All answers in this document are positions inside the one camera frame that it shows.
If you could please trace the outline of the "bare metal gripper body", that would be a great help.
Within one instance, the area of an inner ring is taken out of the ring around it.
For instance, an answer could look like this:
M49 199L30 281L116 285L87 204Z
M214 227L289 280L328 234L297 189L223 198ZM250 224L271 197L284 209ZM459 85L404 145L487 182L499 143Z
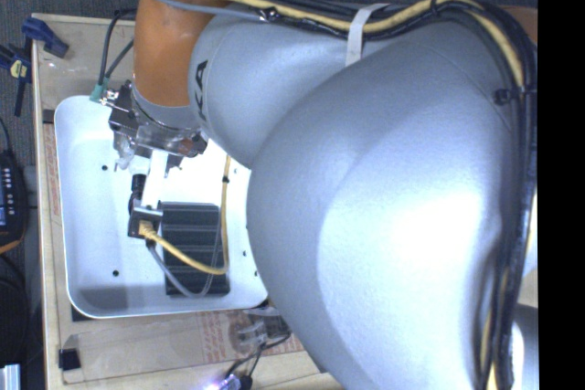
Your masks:
M112 109L110 129L114 136L133 141L135 155L149 157L160 150L191 158L207 149L207 138L189 107L154 104L129 80L118 90L107 90L107 105Z

